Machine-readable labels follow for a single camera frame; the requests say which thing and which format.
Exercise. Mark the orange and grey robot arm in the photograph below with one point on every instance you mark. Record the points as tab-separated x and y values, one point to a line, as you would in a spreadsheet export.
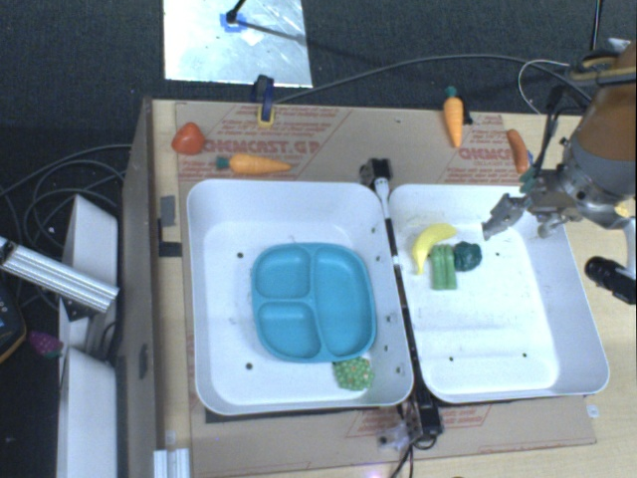
609	117

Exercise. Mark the orange carrot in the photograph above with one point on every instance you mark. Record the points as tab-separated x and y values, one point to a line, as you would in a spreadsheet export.
453	117
256	165

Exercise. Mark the orange sausage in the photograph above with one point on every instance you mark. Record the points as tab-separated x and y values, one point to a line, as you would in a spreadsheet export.
518	152

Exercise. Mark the brown cardboard board red print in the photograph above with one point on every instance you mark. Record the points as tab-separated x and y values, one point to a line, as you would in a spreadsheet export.
348	132

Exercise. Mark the green spotted hexagon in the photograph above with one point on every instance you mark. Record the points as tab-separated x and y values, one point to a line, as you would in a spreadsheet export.
353	374

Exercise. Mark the purple grapes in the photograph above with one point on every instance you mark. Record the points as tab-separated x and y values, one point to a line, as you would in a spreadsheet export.
44	344

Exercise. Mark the blue divided plate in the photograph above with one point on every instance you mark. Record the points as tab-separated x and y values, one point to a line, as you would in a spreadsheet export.
328	297

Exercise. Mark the white plastic tray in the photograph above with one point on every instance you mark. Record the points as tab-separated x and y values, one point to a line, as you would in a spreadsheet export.
497	326
224	292

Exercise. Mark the red pepper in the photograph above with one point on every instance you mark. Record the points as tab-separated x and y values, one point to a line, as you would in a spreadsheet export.
188	140

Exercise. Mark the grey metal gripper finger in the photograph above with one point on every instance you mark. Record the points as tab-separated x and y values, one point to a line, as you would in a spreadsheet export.
501	207
497	227

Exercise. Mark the black cylinder on white bracket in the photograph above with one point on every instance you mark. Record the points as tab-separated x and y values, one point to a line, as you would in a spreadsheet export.
609	274

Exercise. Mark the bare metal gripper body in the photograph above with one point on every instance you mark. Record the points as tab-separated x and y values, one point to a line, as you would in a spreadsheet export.
572	194

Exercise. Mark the light green ribbed vegetable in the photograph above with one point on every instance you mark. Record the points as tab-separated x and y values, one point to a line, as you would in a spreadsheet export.
443	269

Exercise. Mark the dark green broccoli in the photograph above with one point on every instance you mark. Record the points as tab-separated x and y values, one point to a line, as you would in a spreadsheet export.
468	256

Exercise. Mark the thin black and white rod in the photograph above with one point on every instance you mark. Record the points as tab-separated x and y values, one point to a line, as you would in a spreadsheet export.
394	244

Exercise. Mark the yellow banana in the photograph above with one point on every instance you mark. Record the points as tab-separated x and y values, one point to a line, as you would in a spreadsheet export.
429	239

